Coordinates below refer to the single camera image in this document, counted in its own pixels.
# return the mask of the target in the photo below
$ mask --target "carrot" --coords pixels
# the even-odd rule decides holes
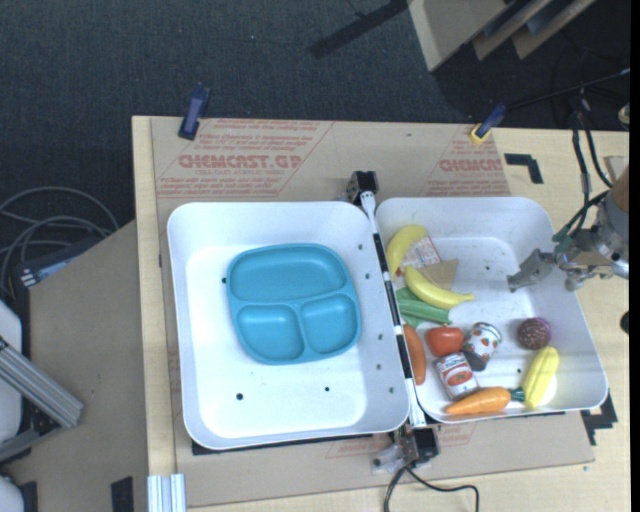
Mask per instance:
[[[413,380],[416,385],[422,384],[427,377],[427,356],[424,353],[422,340],[415,328],[410,324],[404,324],[404,339],[407,342],[409,350],[409,359],[411,360],[411,369],[413,370]]]
[[[447,414],[479,414],[483,412],[500,412],[511,400],[524,400],[521,388],[508,390],[502,386],[480,389],[473,394],[461,398],[447,406]]]

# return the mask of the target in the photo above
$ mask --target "blue divided tray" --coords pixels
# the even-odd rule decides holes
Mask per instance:
[[[342,259],[319,244],[260,247],[236,256],[227,299],[245,350],[266,364],[339,355],[360,337],[358,298]]]

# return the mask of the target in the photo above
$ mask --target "soup can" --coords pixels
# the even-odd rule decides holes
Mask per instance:
[[[447,394],[454,400],[478,388],[478,381],[462,352],[454,352],[438,359],[435,367]]]
[[[495,326],[478,322],[465,335],[462,351],[471,368],[480,372],[487,367],[487,363],[501,342],[502,334]]]

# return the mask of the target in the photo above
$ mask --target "dark floor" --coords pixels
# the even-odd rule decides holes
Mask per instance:
[[[524,60],[510,42],[483,62],[467,45],[430,73],[407,10],[314,55],[314,43],[388,1],[0,0],[0,205],[32,187],[66,186],[131,220],[131,116],[184,115],[198,82],[212,91],[211,117],[466,123],[498,102],[630,66],[631,0],[596,2]],[[588,89],[591,127],[622,129],[629,91],[629,76]],[[513,110],[503,126],[565,128],[576,98]],[[62,193],[8,209],[106,225],[97,208]],[[0,249],[25,227],[0,217]]]

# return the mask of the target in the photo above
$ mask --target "corn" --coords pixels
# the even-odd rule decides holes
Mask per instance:
[[[522,385],[525,396],[524,403],[527,407],[533,408],[540,404],[551,379],[558,370],[559,363],[560,354],[551,345],[547,345],[538,351]]]

